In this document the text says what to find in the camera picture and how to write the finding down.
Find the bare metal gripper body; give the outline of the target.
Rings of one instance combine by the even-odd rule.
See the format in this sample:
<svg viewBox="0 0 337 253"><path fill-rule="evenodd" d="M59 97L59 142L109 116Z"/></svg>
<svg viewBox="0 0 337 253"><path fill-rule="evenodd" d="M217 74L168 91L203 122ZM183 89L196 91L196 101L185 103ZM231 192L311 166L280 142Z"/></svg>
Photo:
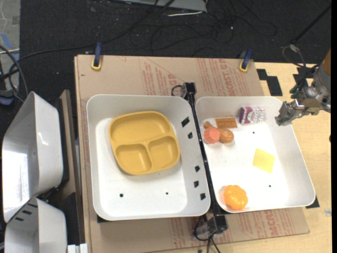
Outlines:
<svg viewBox="0 0 337 253"><path fill-rule="evenodd" d="M293 101L290 106L299 115L317 115L320 111L331 113L331 92L325 86L312 84L300 89L295 85L290 90Z"/></svg>

